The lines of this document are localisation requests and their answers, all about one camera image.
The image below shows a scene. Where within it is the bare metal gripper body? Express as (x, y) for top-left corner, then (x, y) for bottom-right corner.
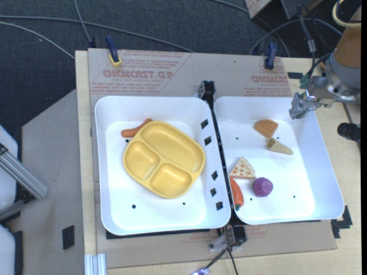
(306, 75), (362, 109)

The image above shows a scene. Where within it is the orange waffle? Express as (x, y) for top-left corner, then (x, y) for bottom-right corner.
(253, 119), (279, 140)

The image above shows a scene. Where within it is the tan ice cream cone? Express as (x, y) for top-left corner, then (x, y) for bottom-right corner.
(266, 137), (294, 156)

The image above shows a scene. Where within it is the pizza slice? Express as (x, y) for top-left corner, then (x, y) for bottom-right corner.
(229, 156), (256, 180)

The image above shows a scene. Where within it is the thin black and white rod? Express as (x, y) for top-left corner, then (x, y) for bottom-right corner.
(209, 96), (236, 229)

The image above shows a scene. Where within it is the white plastic tray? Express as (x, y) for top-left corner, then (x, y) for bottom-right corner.
(94, 95), (232, 237)
(213, 96), (345, 226)

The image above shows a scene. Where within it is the purple cupcake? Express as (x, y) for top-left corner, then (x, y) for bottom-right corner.
(252, 176), (274, 198)

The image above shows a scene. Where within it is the orange carrot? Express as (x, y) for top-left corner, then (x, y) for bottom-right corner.
(229, 177), (245, 212)

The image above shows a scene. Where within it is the brown cardboard board red print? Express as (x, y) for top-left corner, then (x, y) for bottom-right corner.
(87, 48), (338, 269)

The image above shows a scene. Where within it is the yellow divided plate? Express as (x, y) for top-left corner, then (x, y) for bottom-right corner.
(122, 120), (207, 199)

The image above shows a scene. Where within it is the orange sausage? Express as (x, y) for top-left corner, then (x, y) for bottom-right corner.
(120, 117), (154, 139)

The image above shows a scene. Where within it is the black cylinder on white bracket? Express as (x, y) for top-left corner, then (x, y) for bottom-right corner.
(337, 122), (362, 143)

